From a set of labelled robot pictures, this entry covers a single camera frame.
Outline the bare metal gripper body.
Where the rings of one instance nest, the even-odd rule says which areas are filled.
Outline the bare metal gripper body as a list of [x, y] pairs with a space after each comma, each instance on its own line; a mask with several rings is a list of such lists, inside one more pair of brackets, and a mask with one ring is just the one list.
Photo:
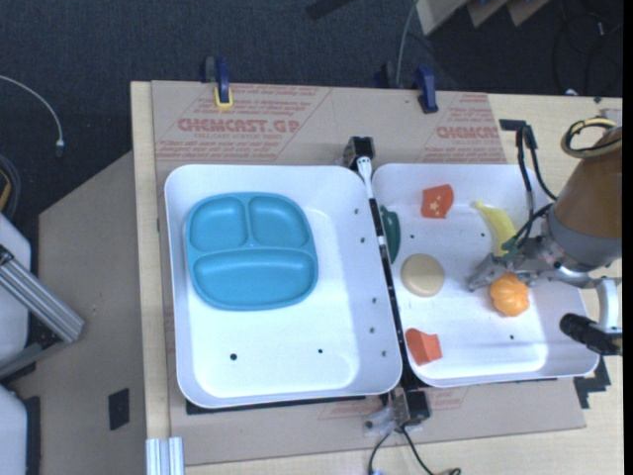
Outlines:
[[576, 288], [594, 288], [592, 267], [578, 261], [550, 238], [529, 238], [504, 255], [504, 267], [517, 279], [533, 287], [541, 282], [562, 282]]

